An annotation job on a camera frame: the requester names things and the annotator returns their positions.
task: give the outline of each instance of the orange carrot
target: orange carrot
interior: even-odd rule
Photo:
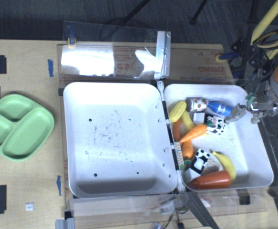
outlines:
[[[174,138],[175,142],[180,140],[180,127],[181,127],[181,124],[182,124],[182,119],[178,119],[173,124],[173,138]]]
[[[206,124],[198,124],[180,139],[180,143],[182,144],[186,141],[190,141],[196,137],[203,135],[204,133],[206,133],[206,129]]]
[[[190,159],[193,156],[192,140],[182,143],[181,152],[183,159]]]

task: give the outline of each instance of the banana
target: banana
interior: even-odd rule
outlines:
[[[224,169],[229,173],[232,183],[236,178],[236,171],[231,159],[227,155],[220,154],[215,151],[213,151],[212,154],[215,155],[216,158],[218,158]]]

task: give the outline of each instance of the corn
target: corn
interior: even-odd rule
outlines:
[[[180,119],[183,112],[186,109],[186,102],[185,101],[179,101],[171,110],[171,112],[168,114],[169,120],[174,123],[177,120]]]
[[[185,128],[190,131],[192,130],[196,125],[193,123],[189,113],[187,110],[185,110],[181,116],[182,124],[185,126]]]

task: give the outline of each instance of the can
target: can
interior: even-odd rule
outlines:
[[[197,112],[202,113],[206,111],[207,106],[207,99],[203,97],[196,97],[196,98],[186,98],[186,110],[188,112]]]

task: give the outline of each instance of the table surface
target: table surface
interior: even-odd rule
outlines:
[[[54,228],[55,220],[64,218],[65,184],[62,195],[57,189],[57,176],[64,181],[64,157],[61,119],[61,97],[58,95],[58,45],[61,41],[0,40],[0,55],[7,58],[7,74],[0,74],[1,97],[23,94],[47,108],[55,126],[41,149],[24,162],[13,162],[0,156],[0,185],[7,185],[7,210],[0,214],[0,228]],[[50,77],[48,60],[53,61]],[[264,193],[265,210],[255,213],[214,216],[220,228],[278,228],[278,211],[271,196]],[[34,203],[26,211],[26,203]],[[197,219],[184,219],[186,228],[199,228]],[[171,223],[167,228],[176,228]],[[119,228],[149,228],[130,225]]]

